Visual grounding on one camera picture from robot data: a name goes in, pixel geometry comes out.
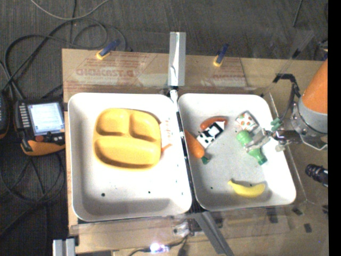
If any black cylinder on white bracket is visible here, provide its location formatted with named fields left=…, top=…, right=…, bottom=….
left=305, top=163, right=329, bottom=188

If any brown cardboard board red print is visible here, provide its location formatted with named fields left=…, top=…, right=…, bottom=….
left=61, top=49, right=329, bottom=253

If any white plastic tray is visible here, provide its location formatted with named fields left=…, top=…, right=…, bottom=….
left=67, top=92, right=193, bottom=222
left=177, top=93, right=297, bottom=212

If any black and white carton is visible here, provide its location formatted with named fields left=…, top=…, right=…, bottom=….
left=196, top=121, right=225, bottom=149

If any green bottle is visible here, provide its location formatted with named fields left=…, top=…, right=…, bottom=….
left=236, top=130, right=269, bottom=166

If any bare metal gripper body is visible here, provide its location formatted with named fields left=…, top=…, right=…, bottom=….
left=271, top=108, right=329, bottom=151

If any orange sausage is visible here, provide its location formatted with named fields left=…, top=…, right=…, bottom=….
left=200, top=116, right=229, bottom=131

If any yellow banana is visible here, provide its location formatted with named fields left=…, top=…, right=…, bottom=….
left=227, top=179, right=267, bottom=198

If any black block with thin wires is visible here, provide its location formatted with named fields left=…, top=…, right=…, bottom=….
left=172, top=217, right=205, bottom=237

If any white carton orange green print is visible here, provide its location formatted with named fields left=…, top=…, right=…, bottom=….
left=235, top=111, right=259, bottom=132

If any orange carrot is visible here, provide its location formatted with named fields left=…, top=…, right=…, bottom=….
left=183, top=129, right=212, bottom=165

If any yellow divided plate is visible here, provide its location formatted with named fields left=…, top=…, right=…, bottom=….
left=92, top=107, right=163, bottom=171

